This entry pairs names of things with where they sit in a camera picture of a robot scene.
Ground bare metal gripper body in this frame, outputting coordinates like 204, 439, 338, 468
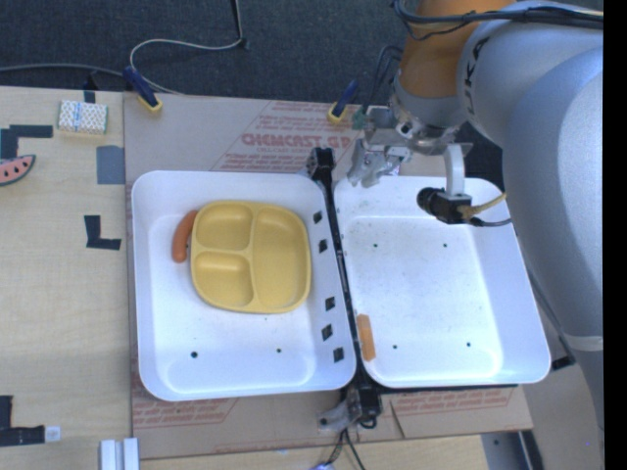
362, 106, 473, 165

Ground white and yellow packet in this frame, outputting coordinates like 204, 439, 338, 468
57, 99, 110, 137

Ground white plastic tray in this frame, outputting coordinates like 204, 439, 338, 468
332, 175, 553, 391
130, 169, 358, 403

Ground brown cardboard board red print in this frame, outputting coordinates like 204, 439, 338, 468
121, 90, 535, 460

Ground thin black rod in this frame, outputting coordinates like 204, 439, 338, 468
316, 164, 367, 392

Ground orange sausage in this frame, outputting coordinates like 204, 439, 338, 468
170, 209, 200, 264

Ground black block with thin wires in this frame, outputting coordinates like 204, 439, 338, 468
305, 146, 337, 181
341, 384, 384, 429

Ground red watermelon slice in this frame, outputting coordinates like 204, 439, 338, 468
0, 154, 37, 187

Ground yellow divided plate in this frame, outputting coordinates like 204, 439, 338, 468
189, 200, 314, 315

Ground black cylinder on white bracket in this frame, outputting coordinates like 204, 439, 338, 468
416, 143, 474, 226

